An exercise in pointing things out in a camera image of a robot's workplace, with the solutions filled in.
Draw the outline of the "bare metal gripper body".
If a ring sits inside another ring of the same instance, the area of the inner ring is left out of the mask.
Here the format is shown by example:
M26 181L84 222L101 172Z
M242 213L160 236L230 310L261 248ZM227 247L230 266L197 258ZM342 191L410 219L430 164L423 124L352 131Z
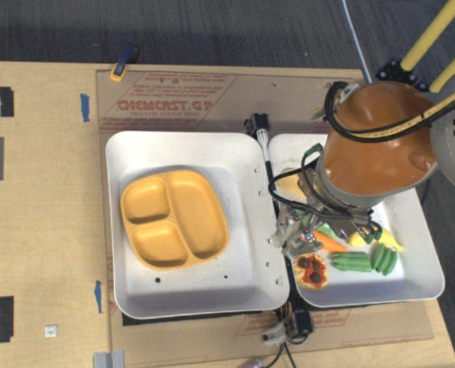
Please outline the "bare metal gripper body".
M302 235L312 233L324 245L340 245L333 238L333 227L353 226L365 243L372 242L372 220L368 214L359 215L322 207L317 210L294 201L281 201L275 232L275 243L285 245L290 241L302 241Z

